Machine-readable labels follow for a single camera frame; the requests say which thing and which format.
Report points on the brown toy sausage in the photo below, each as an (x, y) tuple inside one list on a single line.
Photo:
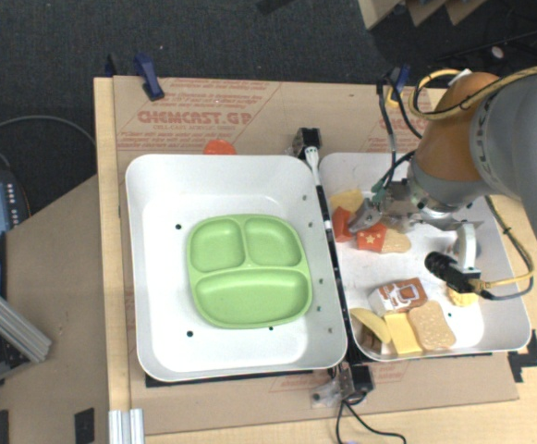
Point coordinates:
[(370, 341)]

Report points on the yellow cheese block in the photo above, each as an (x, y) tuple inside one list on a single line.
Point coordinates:
[(403, 335)]

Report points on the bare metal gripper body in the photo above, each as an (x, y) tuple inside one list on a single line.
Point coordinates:
[(404, 201)]

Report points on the thin black and white rod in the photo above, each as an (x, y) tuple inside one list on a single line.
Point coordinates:
[(327, 220)]

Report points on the brown cardboard board red print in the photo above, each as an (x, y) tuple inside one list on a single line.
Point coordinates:
[(259, 109)]

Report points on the red packet with yellow stars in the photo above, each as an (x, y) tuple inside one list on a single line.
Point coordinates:
[(372, 239)]

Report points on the yellow cheese wedge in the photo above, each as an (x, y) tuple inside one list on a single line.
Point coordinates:
[(345, 200)]

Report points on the white plastic tray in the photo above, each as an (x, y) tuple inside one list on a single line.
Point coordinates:
[(388, 266), (166, 248)]

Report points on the orange round lid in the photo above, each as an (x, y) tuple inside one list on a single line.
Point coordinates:
[(219, 147)]

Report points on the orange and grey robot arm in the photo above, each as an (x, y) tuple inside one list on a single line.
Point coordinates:
[(499, 137)]

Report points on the tan bread slice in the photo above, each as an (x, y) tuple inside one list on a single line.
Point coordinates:
[(432, 325)]

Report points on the green divided plate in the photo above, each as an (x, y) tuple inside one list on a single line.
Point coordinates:
[(249, 271)]

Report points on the black cylinder on white bracket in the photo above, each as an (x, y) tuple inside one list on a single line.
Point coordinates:
[(450, 271)]

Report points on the beige biscuit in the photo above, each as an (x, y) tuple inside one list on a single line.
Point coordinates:
[(397, 243)]

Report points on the brown and white carton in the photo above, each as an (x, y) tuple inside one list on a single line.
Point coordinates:
[(399, 296)]

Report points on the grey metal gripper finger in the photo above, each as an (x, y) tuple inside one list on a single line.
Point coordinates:
[(364, 216), (396, 224)]

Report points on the yellow round biscuit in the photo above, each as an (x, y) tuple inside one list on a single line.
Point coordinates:
[(461, 299)]

